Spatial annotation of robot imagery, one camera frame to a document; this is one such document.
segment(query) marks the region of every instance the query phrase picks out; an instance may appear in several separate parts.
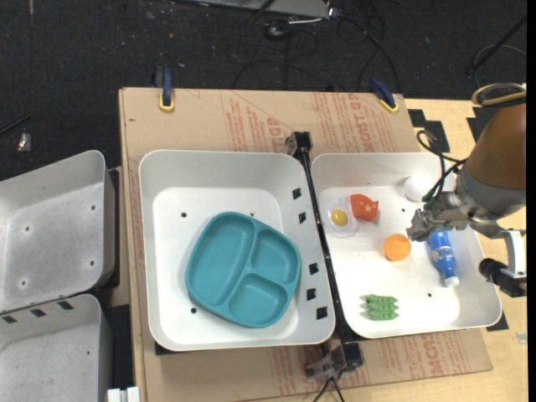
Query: orange fruit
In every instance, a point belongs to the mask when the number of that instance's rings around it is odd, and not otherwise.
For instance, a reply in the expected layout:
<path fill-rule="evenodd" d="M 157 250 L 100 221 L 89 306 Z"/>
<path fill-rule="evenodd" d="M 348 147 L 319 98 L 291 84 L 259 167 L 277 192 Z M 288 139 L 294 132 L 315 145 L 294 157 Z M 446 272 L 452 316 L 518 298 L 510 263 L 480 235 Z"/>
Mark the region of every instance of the orange fruit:
<path fill-rule="evenodd" d="M 411 241 L 403 234 L 392 234 L 384 241 L 385 257 L 389 260 L 403 260 L 410 252 Z"/>

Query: blue bottle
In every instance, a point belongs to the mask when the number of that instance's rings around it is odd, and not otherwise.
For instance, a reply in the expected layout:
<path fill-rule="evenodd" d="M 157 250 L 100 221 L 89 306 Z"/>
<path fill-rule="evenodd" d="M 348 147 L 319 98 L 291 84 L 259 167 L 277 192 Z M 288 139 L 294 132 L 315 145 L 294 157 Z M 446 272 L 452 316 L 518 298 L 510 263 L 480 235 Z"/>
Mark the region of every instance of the blue bottle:
<path fill-rule="evenodd" d="M 436 231 L 433 233 L 428 239 L 428 246 L 430 247 L 435 267 L 443 275 L 445 286 L 458 286 L 460 281 L 454 272 L 456 257 L 454 256 L 447 231 Z"/>

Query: cardboard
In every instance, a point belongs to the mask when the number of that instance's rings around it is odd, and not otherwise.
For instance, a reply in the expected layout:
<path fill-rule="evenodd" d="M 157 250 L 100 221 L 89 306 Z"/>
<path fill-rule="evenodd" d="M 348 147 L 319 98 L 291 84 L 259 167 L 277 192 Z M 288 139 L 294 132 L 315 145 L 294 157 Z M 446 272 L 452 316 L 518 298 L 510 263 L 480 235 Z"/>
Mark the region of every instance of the cardboard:
<path fill-rule="evenodd" d="M 400 109 L 391 114 L 373 94 L 175 90 L 174 111 L 164 113 L 158 109 L 158 92 L 125 88 L 119 96 L 134 373 L 142 400 L 239 401 L 283 396 L 289 401 L 304 400 L 293 395 L 316 393 L 322 386 L 305 375 L 305 365 L 321 357 L 318 347 L 157 354 L 147 320 L 139 162 L 157 149 L 282 152 L 293 131 L 311 133 L 312 154 L 418 152 L 421 149 L 405 100 L 397 95 Z M 359 389 L 375 384 L 428 383 L 429 378 L 492 369 L 478 329 L 367 340 L 360 347 L 365 365 L 344 374 L 339 383 L 342 389 L 352 389 L 351 395 L 366 394 Z M 375 391 L 384 395 L 378 400 L 432 400 L 433 395 L 443 400 L 445 394 L 438 390 L 441 383 L 436 383 L 440 380 L 431 381 L 428 387 L 421 384 L 417 388 L 422 399 L 412 391 L 400 392 L 388 385 Z M 471 386 L 481 390 L 478 380 L 467 385 Z M 495 394 L 491 390 L 482 393 L 482 400 L 491 400 L 489 396 Z M 523 396 L 523 388 L 518 394 Z"/>

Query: robotic arm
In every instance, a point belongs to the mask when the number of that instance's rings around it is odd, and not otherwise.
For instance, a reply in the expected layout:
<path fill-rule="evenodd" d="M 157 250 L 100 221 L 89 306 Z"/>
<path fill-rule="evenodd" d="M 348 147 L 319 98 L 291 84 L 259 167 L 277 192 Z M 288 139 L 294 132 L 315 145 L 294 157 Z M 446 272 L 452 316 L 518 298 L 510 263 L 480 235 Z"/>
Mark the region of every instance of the robotic arm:
<path fill-rule="evenodd" d="M 480 272 L 509 296 L 526 296 L 522 237 L 525 229 L 504 229 L 497 221 L 526 205 L 526 104 L 501 107 L 490 120 L 457 175 L 453 192 L 442 192 L 415 211 L 407 234 L 425 241 L 440 229 L 468 225 L 490 239 L 504 239 L 508 266 L 485 259 Z"/>

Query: black hole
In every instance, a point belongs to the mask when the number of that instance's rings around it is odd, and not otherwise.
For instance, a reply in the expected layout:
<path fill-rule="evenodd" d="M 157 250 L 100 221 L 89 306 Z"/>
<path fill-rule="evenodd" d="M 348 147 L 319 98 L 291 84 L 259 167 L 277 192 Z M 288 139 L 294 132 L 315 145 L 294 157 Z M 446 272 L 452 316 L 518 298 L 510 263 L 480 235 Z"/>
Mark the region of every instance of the black hole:
<path fill-rule="evenodd" d="M 60 301 L 58 302 L 58 305 L 62 307 L 64 310 L 74 310 L 75 308 L 70 305 L 67 301 Z"/>
<path fill-rule="evenodd" d="M 317 297 L 317 289 L 307 289 L 307 300 L 315 299 Z"/>
<path fill-rule="evenodd" d="M 32 312 L 32 314 L 36 317 L 42 317 L 42 316 L 46 316 L 47 314 L 43 311 L 43 310 L 39 310 L 38 308 L 36 308 L 35 310 L 30 310 Z"/>
<path fill-rule="evenodd" d="M 327 317 L 327 307 L 317 308 L 317 320 Z"/>
<path fill-rule="evenodd" d="M 9 324 L 11 324 L 11 323 L 15 323 L 15 322 L 17 321 L 17 320 L 15 319 L 15 317 L 11 317 L 11 316 L 2 317 L 2 319 L 3 319 L 5 322 L 9 323 Z"/>

